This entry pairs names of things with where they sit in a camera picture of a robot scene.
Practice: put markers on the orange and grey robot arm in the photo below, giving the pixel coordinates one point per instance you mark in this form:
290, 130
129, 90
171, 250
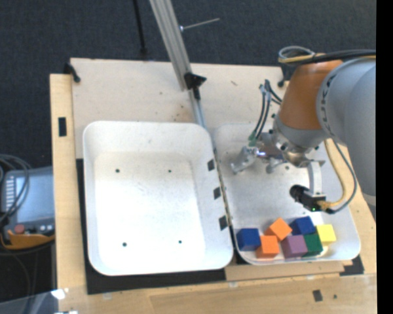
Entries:
344, 103

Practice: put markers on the blue cube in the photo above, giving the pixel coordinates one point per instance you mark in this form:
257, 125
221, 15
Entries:
303, 225
248, 239

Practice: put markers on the orange cube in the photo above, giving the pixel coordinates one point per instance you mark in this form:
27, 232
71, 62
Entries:
280, 228
268, 246

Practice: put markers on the purple cube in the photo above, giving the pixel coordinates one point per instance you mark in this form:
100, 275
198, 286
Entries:
294, 245

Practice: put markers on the green cube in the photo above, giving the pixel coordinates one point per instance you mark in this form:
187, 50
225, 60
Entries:
313, 244

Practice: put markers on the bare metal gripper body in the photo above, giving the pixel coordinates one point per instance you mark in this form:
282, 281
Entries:
289, 154

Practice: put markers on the yellow cube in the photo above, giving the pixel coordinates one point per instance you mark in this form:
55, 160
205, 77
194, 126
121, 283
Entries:
326, 233

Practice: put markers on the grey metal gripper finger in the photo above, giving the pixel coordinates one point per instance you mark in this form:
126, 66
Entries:
244, 160
272, 166

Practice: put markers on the black cylinder on white bracket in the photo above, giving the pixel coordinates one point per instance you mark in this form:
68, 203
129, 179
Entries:
304, 195

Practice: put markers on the white plastic tray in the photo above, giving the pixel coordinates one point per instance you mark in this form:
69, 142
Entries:
262, 195
144, 201

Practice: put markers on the pale wood board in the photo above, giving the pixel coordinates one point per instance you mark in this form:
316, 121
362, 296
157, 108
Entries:
134, 93

